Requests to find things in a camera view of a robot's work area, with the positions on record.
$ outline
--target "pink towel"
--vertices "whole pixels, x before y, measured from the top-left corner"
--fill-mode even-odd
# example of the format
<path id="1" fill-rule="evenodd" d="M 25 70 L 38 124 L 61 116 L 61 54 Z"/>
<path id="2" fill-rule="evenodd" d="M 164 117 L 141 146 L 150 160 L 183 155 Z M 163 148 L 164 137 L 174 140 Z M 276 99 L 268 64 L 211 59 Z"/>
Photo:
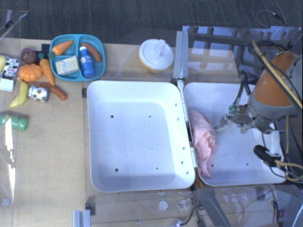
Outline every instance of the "pink towel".
<path id="1" fill-rule="evenodd" d="M 214 140 L 214 130 L 211 123 L 198 111 L 190 110 L 188 116 L 200 173 L 205 177 L 212 178 L 210 168 L 217 150 L 217 144 Z"/>

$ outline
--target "blue divided plate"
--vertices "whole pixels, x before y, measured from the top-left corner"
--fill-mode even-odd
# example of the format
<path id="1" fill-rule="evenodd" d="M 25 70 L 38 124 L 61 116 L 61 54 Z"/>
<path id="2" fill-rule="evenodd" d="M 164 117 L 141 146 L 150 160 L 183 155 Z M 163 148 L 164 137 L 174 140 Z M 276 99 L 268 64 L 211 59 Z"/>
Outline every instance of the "blue divided plate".
<path id="1" fill-rule="evenodd" d="M 49 53 L 52 53 L 53 46 L 55 46 L 61 42 L 67 41 L 67 40 L 73 40 L 73 43 L 70 45 L 70 47 L 62 55 L 55 55 L 54 58 L 52 58 L 52 59 L 50 58 L 50 64 L 51 64 L 53 74 L 57 78 L 59 78 L 61 80 L 65 80 L 65 81 L 92 81 L 92 80 L 99 79 L 105 71 L 105 54 L 104 54 L 104 48 L 103 48 L 101 41 L 92 35 L 60 35 L 60 36 L 55 37 L 51 41 Z M 91 56 L 92 60 L 93 60 L 93 64 L 94 64 L 94 70 L 96 73 L 96 76 L 93 78 L 85 78 L 81 71 L 79 48 L 80 48 L 80 45 L 82 42 L 86 42 L 86 43 L 90 44 L 92 47 L 94 47 L 95 50 L 100 54 L 100 56 L 102 58 L 102 60 L 100 62 L 96 62 L 94 57 Z M 72 56 L 77 57 L 80 70 L 77 72 L 65 75 L 65 76 L 58 75 L 57 71 L 56 71 L 55 63 L 57 61 L 67 59 Z"/>

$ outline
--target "lid handle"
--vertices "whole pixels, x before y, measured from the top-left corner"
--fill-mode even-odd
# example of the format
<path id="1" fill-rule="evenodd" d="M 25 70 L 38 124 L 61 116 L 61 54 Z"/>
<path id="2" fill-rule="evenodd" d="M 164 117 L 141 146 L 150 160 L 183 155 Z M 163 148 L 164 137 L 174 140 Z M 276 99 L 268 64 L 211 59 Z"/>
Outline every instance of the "lid handle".
<path id="1" fill-rule="evenodd" d="M 165 40 L 159 40 L 153 50 L 153 56 L 157 59 L 163 50 L 163 46 L 165 45 Z"/>

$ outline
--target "carrot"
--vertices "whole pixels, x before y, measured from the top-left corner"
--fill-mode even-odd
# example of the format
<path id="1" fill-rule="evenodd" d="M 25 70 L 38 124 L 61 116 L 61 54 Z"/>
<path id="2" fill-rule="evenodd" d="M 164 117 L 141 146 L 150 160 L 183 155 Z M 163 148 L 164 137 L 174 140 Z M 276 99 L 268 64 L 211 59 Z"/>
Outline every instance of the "carrot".
<path id="1" fill-rule="evenodd" d="M 96 62 L 100 62 L 102 60 L 100 54 L 90 44 L 88 44 L 86 42 L 82 42 L 81 46 L 85 46 L 87 48 L 87 51 L 94 57 Z"/>
<path id="2" fill-rule="evenodd" d="M 38 83 L 41 87 L 47 87 L 49 88 L 49 90 L 51 91 L 51 93 L 54 93 L 56 96 L 58 96 L 58 98 L 60 98 L 62 101 L 66 100 L 67 95 L 61 91 L 59 88 L 57 88 L 56 86 L 51 85 L 48 82 L 39 82 Z"/>
<path id="3" fill-rule="evenodd" d="M 62 55 L 68 49 L 68 47 L 71 46 L 71 44 L 73 42 L 74 42 L 73 40 L 67 40 L 67 41 L 61 42 L 60 44 L 57 44 L 52 47 L 52 52 L 55 55 Z"/>
<path id="4" fill-rule="evenodd" d="M 44 76 L 46 77 L 46 79 L 49 81 L 49 83 L 51 85 L 55 86 L 55 79 L 53 77 L 53 72 L 52 72 L 51 64 L 49 63 L 49 60 L 44 59 L 43 53 L 39 53 L 38 57 L 40 59 L 39 65 L 42 68 L 42 72 L 43 72 Z"/>

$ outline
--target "yellow banana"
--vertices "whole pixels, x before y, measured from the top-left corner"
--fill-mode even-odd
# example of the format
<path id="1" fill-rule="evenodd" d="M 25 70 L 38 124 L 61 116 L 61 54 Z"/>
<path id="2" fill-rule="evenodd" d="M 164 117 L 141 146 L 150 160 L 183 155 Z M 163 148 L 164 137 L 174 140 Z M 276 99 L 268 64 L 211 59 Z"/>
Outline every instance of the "yellow banana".
<path id="1" fill-rule="evenodd" d="M 0 56 L 0 73 L 2 72 L 6 62 L 6 57 L 4 55 Z"/>
<path id="2" fill-rule="evenodd" d="M 18 106 L 21 106 L 25 103 L 27 100 L 27 91 L 28 91 L 28 85 L 26 82 L 22 81 L 19 77 L 17 78 L 18 81 L 20 81 L 20 90 L 17 97 L 10 103 L 10 108 L 17 108 Z"/>

